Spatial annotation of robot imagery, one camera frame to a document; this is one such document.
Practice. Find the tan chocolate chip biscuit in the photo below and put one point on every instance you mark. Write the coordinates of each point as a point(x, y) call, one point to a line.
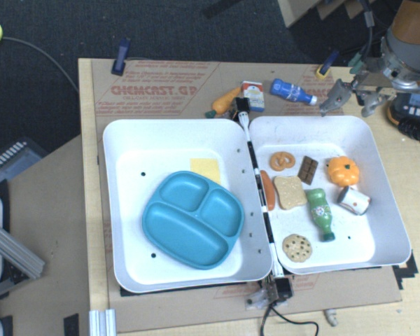
point(297, 248)

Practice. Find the white and orange carton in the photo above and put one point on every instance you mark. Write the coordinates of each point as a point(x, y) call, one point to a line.
point(253, 94)

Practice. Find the green bottle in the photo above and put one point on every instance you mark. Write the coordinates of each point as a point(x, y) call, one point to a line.
point(319, 210)

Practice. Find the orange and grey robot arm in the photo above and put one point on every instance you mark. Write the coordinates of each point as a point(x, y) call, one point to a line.
point(407, 23)

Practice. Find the yellow cheese slice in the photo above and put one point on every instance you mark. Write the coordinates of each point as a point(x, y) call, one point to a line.
point(204, 168)

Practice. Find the orange pretzel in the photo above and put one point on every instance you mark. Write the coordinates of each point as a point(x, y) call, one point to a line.
point(274, 161)

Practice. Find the brown cardboard board red print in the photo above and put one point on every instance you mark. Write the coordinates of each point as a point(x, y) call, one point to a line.
point(154, 89)

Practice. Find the orange carrot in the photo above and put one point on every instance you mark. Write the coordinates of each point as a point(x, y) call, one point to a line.
point(225, 101)

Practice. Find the blue divided plate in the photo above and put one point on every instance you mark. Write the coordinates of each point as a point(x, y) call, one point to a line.
point(185, 222)

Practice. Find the orange pumpkin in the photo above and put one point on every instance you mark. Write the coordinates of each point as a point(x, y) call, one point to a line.
point(343, 171)

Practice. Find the blue bottle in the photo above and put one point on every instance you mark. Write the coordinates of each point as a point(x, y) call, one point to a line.
point(288, 90)

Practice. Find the orange sausage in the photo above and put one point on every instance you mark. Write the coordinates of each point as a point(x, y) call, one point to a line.
point(269, 191)

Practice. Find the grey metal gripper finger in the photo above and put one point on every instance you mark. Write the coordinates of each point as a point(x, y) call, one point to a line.
point(371, 103)
point(336, 96)

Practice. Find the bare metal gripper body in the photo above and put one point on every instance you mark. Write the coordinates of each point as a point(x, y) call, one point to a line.
point(378, 80)

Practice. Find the white can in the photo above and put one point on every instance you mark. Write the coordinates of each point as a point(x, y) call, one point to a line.
point(355, 201)

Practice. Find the tan bread slice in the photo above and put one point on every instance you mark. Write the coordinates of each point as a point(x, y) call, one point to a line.
point(290, 192)

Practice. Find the thin black and white rod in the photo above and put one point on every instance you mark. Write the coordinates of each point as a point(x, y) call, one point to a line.
point(255, 173)

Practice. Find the brown chocolate bar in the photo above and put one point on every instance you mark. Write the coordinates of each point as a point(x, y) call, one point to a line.
point(308, 169)

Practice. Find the white plastic tray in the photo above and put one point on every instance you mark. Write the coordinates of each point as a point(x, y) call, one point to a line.
point(378, 222)
point(133, 138)

